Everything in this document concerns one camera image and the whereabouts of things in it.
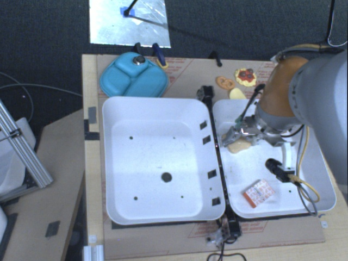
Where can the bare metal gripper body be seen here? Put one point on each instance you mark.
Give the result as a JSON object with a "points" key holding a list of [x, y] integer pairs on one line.
{"points": [[265, 135]]}

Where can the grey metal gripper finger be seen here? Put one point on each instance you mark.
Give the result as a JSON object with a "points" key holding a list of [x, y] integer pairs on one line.
{"points": [[229, 138], [239, 135]]}

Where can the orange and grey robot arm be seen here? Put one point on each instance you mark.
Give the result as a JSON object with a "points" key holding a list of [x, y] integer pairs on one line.
{"points": [[312, 91]]}

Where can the tan toy biscuit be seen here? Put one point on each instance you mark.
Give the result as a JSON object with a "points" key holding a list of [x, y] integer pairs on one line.
{"points": [[240, 146]]}

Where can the thin black rod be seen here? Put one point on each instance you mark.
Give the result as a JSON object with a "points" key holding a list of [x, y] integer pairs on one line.
{"points": [[218, 151]]}

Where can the white plastic tray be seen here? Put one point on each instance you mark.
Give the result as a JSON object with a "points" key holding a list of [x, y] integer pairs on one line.
{"points": [[250, 170], [152, 159]]}

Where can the yellow oval chip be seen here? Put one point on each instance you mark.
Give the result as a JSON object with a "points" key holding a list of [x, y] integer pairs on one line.
{"points": [[237, 94]]}

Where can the brown pretzel biscuit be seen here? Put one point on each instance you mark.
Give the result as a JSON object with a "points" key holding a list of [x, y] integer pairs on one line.
{"points": [[225, 82]]}

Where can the toy pizza slice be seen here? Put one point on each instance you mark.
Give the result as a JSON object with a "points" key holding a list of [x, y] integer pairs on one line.
{"points": [[246, 77]]}

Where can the orange and white packet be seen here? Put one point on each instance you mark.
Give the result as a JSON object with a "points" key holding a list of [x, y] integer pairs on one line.
{"points": [[258, 193]]}

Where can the brown cardboard board red print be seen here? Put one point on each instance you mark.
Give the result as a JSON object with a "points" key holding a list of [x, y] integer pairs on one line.
{"points": [[190, 75]]}

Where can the blue divided plate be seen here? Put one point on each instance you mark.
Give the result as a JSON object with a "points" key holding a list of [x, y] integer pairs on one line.
{"points": [[136, 81]]}

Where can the black cylinder on white bracket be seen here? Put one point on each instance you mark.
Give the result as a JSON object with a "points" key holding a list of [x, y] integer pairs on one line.
{"points": [[278, 170]]}

